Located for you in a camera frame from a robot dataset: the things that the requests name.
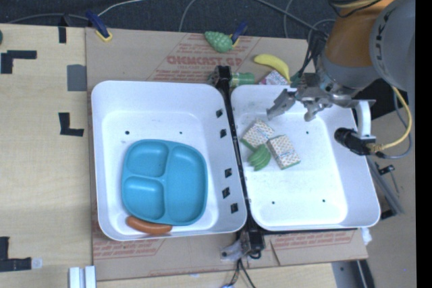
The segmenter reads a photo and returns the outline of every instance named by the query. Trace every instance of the divided blue plate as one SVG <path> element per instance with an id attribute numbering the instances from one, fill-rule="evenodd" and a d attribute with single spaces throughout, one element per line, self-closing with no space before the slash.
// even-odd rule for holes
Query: divided blue plate
<path id="1" fill-rule="evenodd" d="M 121 175 L 126 210 L 144 221 L 191 225 L 205 211 L 207 164 L 197 149 L 166 140 L 129 147 Z"/>

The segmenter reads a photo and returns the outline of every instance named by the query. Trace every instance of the white tray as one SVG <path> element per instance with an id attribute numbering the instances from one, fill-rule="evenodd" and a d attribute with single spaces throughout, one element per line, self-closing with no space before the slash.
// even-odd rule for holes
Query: white tray
<path id="1" fill-rule="evenodd" d="M 286 86 L 240 86 L 232 93 L 239 139 L 255 119 L 286 134 L 301 162 L 281 170 L 274 159 L 260 171 L 248 165 L 252 153 L 240 143 L 240 156 L 254 220 L 270 231 L 370 227 L 381 211 L 366 158 L 338 144 L 339 127 L 355 128 L 350 109 L 333 106 L 306 122 L 297 102 L 271 121 L 266 109 Z"/>
<path id="2" fill-rule="evenodd" d="M 218 90 L 206 84 L 107 81 L 95 86 L 91 102 L 98 218 L 106 236 L 119 241 L 154 237 L 126 225 L 128 213 L 121 196 L 125 153 L 142 139 L 187 144 L 207 162 L 209 191 L 203 216 L 164 236 L 232 233 L 242 228 L 246 207 Z M 227 169 L 231 175 L 226 177 Z"/>

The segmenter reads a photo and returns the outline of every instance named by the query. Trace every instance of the cardboard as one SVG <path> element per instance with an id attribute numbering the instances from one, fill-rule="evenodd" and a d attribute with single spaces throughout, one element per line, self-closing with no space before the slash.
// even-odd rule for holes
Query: cardboard
<path id="1" fill-rule="evenodd" d="M 103 42 L 92 28 L 86 29 L 88 101 L 92 89 L 105 80 L 206 82 L 218 65 L 232 73 L 251 72 L 258 83 L 271 72 L 253 57 L 269 53 L 298 71 L 306 54 L 306 42 L 285 38 L 242 36 L 236 47 L 218 53 L 202 34 L 110 29 L 113 38 Z M 93 264 L 98 281 L 233 270 L 220 251 L 231 245 L 235 234 L 113 241 L 99 229 L 95 194 L 91 107 L 89 107 L 89 155 L 92 192 Z M 364 259 L 367 251 L 359 229 L 266 235 L 261 258 L 248 258 L 249 268 L 311 264 Z"/>

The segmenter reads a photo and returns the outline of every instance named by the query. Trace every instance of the sausage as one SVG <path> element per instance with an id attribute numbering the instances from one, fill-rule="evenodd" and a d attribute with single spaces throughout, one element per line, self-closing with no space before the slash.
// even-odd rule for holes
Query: sausage
<path id="1" fill-rule="evenodd" d="M 168 233 L 173 229 L 172 225 L 164 225 L 162 223 L 152 223 L 137 219 L 133 216 L 126 218 L 126 223 L 129 227 L 148 234 L 160 235 Z"/>

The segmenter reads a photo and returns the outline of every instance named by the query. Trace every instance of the blue clamp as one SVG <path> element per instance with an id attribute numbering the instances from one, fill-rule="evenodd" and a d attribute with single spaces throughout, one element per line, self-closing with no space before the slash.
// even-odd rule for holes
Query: blue clamp
<path id="1" fill-rule="evenodd" d="M 236 31 L 231 35 L 232 44 L 234 45 L 237 42 L 240 35 L 243 35 L 247 30 L 248 30 L 248 22 L 243 21 L 242 23 L 240 23 Z"/>
<path id="2" fill-rule="evenodd" d="M 110 41 L 113 38 L 112 33 L 110 33 L 107 27 L 104 25 L 100 17 L 91 12 L 90 10 L 86 11 L 86 17 L 91 22 L 91 24 L 96 28 L 96 34 L 105 42 Z"/>

